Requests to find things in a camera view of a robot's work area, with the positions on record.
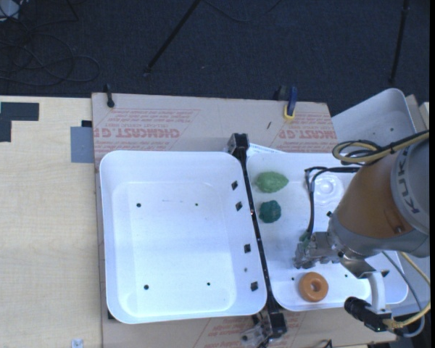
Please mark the thin black and white rod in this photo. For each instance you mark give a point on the thin black and white rod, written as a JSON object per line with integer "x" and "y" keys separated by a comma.
{"x": 255, "y": 227}

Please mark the black cylinder on white bracket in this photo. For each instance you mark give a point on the black cylinder on white bracket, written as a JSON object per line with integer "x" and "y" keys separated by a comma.
{"x": 362, "y": 310}

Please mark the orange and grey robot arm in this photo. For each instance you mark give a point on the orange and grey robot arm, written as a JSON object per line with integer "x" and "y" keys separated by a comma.
{"x": 369, "y": 201}

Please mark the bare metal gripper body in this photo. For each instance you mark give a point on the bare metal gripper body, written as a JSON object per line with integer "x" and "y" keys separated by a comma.
{"x": 326, "y": 247}

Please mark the white plastic tray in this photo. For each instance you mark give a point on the white plastic tray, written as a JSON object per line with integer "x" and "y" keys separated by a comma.
{"x": 174, "y": 238}
{"x": 293, "y": 212}

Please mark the dark green broccoli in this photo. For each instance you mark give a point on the dark green broccoli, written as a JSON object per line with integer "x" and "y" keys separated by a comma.
{"x": 270, "y": 211}

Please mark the brown cardboard board red print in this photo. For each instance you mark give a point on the brown cardboard board red print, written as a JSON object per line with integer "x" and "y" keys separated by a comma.
{"x": 203, "y": 129}

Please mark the light green lettuce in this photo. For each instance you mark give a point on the light green lettuce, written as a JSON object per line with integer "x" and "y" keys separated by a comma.
{"x": 271, "y": 182}

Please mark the orange doughnut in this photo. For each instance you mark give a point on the orange doughnut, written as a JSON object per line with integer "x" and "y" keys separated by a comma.
{"x": 306, "y": 288}

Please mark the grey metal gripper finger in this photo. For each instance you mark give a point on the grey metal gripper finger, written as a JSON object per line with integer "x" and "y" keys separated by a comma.
{"x": 310, "y": 262}
{"x": 299, "y": 256}

